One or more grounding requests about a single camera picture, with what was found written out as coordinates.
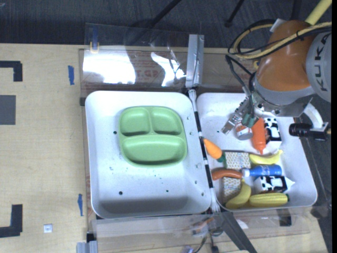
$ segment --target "black stand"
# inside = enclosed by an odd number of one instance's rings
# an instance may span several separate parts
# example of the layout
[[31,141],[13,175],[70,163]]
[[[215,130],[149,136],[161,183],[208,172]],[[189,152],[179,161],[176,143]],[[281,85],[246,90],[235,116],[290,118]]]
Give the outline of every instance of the black stand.
[[249,253],[257,253],[231,212],[222,212],[220,213],[220,217],[222,219],[222,230],[235,243],[239,250],[247,250]]
[[293,10],[290,16],[291,20],[298,20],[300,17],[302,0],[294,0]]
[[166,16],[181,0],[172,0],[157,16],[152,20],[144,20],[134,23],[131,27],[152,29],[163,17]]
[[241,8],[243,2],[245,0],[239,0],[239,2],[237,3],[234,11],[232,12],[231,16],[229,17],[229,19],[225,22],[225,27],[231,27],[232,26],[232,21],[234,19],[234,17],[236,16],[237,12],[239,11],[239,9]]

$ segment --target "toy banana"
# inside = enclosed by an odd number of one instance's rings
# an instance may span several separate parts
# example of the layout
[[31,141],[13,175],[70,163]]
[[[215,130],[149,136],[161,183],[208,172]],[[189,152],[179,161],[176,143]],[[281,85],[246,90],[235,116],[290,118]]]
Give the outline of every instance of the toy banana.
[[276,207],[288,202],[288,196],[284,193],[271,192],[252,195],[249,203],[254,207]]
[[251,187],[245,183],[244,179],[242,179],[240,193],[226,203],[225,205],[226,208],[237,209],[244,206],[249,201],[251,193],[252,193]]
[[267,157],[257,155],[257,154],[249,154],[249,159],[253,164],[258,165],[272,165],[278,163],[280,160],[280,155],[283,153],[282,150],[277,151],[276,154],[269,155]]

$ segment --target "white tray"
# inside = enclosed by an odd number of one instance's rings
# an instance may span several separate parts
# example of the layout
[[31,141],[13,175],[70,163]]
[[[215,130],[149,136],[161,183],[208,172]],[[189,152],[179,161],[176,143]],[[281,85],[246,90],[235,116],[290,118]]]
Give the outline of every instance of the white tray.
[[[186,158],[173,166],[135,167],[118,141],[120,113],[133,106],[165,106],[182,119]],[[93,210],[102,218],[201,213],[211,196],[192,103],[172,92],[97,91],[85,101]]]
[[[197,98],[197,108],[203,135],[217,144],[222,150],[256,153],[251,140],[240,141],[236,137],[235,129],[229,132],[228,135],[221,132],[223,125],[244,99],[245,95],[240,93],[204,93]],[[289,117],[276,119],[282,138],[280,149],[283,150],[278,164],[282,167],[283,175],[295,182],[286,192],[290,201],[280,208],[312,206],[317,200],[317,190],[300,139],[289,135],[289,125],[294,123],[294,120]],[[211,169],[223,166],[222,163],[209,156],[208,160]],[[253,186],[251,177],[245,178],[245,181],[250,186]],[[221,179],[213,183],[217,198],[222,203]],[[250,208],[247,210],[266,209],[275,208]]]

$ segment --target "spray bottle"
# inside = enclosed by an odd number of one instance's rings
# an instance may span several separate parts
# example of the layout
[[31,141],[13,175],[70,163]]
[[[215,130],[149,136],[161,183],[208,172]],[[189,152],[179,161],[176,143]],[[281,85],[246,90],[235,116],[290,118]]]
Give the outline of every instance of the spray bottle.
[[281,176],[282,168],[280,165],[259,165],[252,169],[242,168],[242,176]]

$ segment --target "toy sausage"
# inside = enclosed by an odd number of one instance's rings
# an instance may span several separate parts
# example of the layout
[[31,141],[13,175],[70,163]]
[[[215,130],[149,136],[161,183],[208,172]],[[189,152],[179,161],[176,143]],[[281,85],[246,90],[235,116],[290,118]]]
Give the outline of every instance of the toy sausage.
[[236,170],[230,169],[220,169],[212,172],[212,179],[213,181],[218,180],[223,177],[231,177],[231,178],[242,178],[242,173]]

